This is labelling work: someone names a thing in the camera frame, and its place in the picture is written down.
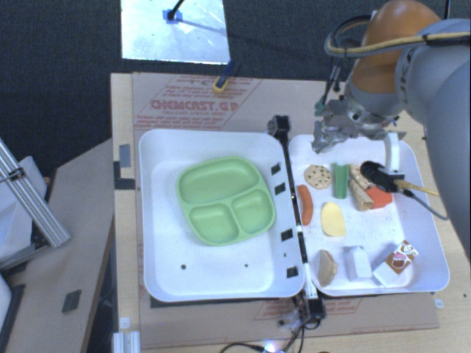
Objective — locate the beige chocolate chip biscuit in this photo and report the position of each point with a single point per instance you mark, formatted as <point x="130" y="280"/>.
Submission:
<point x="317" y="177"/>

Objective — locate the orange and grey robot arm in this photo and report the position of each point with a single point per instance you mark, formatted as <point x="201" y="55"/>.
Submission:
<point x="434" y="86"/>

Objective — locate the green celery stalk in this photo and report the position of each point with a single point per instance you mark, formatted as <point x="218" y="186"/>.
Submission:
<point x="340" y="182"/>

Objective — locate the black cylinder on white bracket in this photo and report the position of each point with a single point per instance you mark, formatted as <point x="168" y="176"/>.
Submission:
<point x="379" y="177"/>

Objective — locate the white carton with brown print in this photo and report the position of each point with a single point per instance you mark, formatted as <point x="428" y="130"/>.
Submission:
<point x="393" y="265"/>

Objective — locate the beige bread slice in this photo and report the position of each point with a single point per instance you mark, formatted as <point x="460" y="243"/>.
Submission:
<point x="327" y="268"/>

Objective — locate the yellow potato chip slice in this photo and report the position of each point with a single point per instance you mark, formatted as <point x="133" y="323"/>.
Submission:
<point x="333" y="221"/>

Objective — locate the brown cardboard board red print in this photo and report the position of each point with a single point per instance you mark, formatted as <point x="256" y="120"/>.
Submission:
<point x="206" y="101"/>

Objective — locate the orange sausage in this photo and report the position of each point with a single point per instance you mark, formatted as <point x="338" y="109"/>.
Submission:
<point x="306" y="206"/>

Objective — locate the green divided plate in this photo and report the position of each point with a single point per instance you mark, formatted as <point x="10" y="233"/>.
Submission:
<point x="221" y="197"/>

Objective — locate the white plastic tray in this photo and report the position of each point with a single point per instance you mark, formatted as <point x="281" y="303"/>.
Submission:
<point x="375" y="230"/>
<point x="165" y="263"/>

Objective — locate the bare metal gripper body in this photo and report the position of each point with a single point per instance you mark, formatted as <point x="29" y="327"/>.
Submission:
<point x="344" y="118"/>

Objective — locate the beige waffle cone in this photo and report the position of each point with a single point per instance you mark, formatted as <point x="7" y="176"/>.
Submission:
<point x="360" y="197"/>

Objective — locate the orange-red wedge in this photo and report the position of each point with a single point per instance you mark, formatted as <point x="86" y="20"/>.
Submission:
<point x="380" y="199"/>

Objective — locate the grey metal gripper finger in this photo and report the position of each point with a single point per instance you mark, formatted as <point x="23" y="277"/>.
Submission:
<point x="331" y="140"/>
<point x="317" y="138"/>

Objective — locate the thin black and white rod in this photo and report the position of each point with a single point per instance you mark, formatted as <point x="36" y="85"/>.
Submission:
<point x="294" y="197"/>

